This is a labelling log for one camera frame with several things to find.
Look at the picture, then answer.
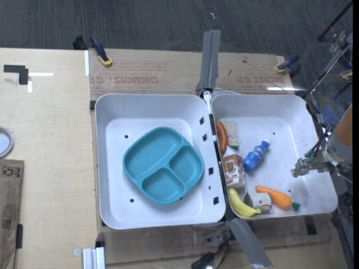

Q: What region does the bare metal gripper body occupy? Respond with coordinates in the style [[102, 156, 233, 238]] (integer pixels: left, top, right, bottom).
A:
[[306, 151, 335, 174]]

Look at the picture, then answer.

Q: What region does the orange toy carrot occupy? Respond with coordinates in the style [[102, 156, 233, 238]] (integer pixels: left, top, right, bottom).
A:
[[255, 185, 301, 212]]

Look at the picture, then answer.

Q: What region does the white plastic tray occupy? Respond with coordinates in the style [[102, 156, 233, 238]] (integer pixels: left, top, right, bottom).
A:
[[210, 94, 339, 221], [94, 93, 227, 230]]

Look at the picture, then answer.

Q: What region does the blue plastic bottle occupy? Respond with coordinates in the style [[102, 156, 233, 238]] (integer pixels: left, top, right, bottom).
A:
[[242, 138, 271, 174]]

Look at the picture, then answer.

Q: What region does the small white can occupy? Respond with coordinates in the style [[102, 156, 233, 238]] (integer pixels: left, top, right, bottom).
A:
[[243, 192, 273, 214]]

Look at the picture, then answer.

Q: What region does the orange and white carton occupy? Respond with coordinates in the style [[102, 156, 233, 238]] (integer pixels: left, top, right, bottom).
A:
[[222, 146, 248, 189]]

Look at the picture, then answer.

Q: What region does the yellow banana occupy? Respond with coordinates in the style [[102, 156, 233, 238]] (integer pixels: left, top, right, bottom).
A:
[[228, 187, 262, 218]]

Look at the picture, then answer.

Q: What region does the white and orange biscuit packet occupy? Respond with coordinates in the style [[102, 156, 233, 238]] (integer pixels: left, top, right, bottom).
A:
[[223, 121, 240, 151]]

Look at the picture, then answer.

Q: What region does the orange toy sausage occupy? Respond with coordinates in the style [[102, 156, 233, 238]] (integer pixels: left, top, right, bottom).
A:
[[215, 120, 229, 154]]

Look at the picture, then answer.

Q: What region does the blue divided plate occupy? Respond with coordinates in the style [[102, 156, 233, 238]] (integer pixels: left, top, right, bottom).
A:
[[122, 126, 205, 205]]

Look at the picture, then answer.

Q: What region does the brown cardboard board red print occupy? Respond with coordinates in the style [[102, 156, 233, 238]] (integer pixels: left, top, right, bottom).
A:
[[88, 48, 332, 265]]

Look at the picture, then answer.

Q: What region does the clear tape roll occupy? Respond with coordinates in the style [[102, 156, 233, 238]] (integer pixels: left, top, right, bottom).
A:
[[0, 126, 15, 160]]

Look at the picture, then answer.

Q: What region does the brown paper bag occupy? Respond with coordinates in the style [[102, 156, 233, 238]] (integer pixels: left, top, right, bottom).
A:
[[0, 159, 25, 269]]

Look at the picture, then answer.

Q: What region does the black block with thin wires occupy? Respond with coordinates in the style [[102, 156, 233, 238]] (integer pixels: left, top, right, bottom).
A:
[[204, 228, 231, 245]]

